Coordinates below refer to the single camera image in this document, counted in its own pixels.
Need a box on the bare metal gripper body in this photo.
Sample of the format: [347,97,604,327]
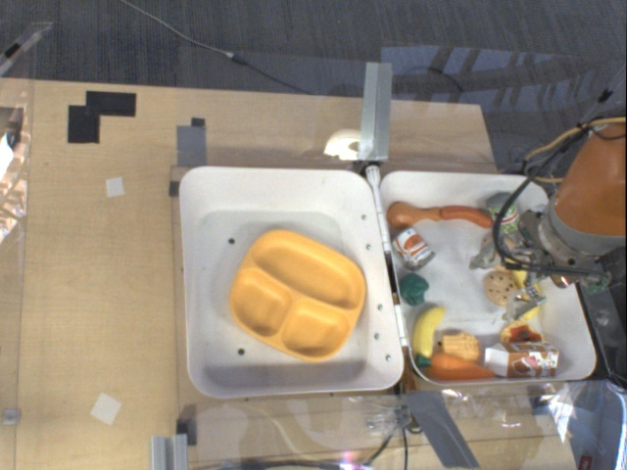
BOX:
[508,208,611,283]

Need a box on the small yellow toy fruit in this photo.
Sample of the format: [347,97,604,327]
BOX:
[510,268,544,322]

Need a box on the chocolate chip biscuit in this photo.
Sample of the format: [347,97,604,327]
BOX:
[483,268,519,307]

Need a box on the slice of pizza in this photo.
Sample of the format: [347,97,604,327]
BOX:
[499,319,545,347]

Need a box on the white plastic tray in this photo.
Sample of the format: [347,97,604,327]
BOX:
[178,165,406,400]
[379,170,599,387]

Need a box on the orange sausage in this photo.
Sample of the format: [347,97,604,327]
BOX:
[439,205,495,230]

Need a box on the green and red can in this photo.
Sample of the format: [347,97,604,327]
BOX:
[486,192,520,237]

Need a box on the brown and white carton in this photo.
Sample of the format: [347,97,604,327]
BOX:
[483,341,560,379]

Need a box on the red and white can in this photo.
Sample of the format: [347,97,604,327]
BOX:
[391,227,437,270]

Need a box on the tan waffle biscuit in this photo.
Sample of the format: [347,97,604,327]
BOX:
[439,330,482,363]

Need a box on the green broccoli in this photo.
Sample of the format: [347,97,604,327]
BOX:
[398,272,431,307]

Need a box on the yellow banana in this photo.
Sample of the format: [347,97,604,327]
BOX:
[411,305,447,359]

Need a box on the orange carrot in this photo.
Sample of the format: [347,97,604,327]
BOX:
[414,351,496,382]

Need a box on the orange divided plate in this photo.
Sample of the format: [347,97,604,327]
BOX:
[228,228,368,363]

